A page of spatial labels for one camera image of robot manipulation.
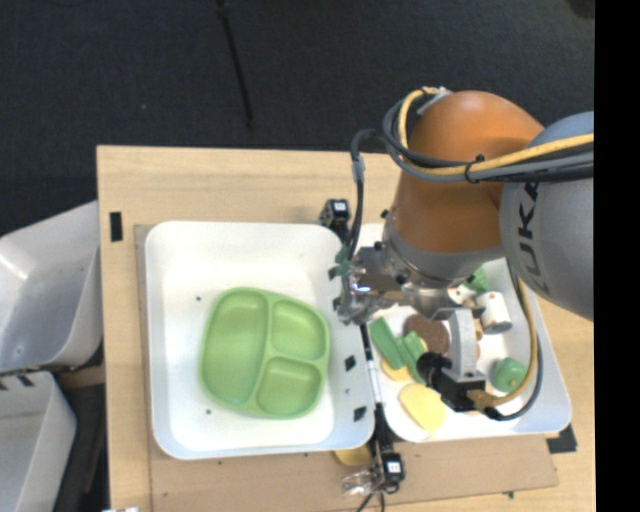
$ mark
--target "yellow object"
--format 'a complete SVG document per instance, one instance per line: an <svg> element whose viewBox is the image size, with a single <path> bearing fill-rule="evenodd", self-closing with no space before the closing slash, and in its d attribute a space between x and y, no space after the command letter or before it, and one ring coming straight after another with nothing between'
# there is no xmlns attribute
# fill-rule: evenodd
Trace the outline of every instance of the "yellow object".
<svg viewBox="0 0 640 512"><path fill-rule="evenodd" d="M380 368L382 368L382 372L389 377L391 380L395 380L396 382L404 382L408 380L413 380L411 373L409 372L409 367L404 365L402 368L398 370L394 370L389 361L387 361L384 357L382 358L382 362L380 363Z"/></svg>
<svg viewBox="0 0 640 512"><path fill-rule="evenodd" d="M433 434L447 419L447 406L440 395L421 384L409 384L398 396L409 416L424 430Z"/></svg>
<svg viewBox="0 0 640 512"><path fill-rule="evenodd" d="M365 466L372 460L371 451L366 444L350 450L336 450L334 453L345 466Z"/></svg>

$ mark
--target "green plate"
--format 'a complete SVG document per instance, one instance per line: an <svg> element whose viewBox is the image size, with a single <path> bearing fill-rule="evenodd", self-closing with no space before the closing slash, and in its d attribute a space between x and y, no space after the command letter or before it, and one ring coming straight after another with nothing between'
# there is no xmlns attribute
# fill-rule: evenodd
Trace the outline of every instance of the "green plate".
<svg viewBox="0 0 640 512"><path fill-rule="evenodd" d="M200 383L215 402L254 416L298 418L318 403L329 364L323 316L257 288L222 293L202 339Z"/></svg>

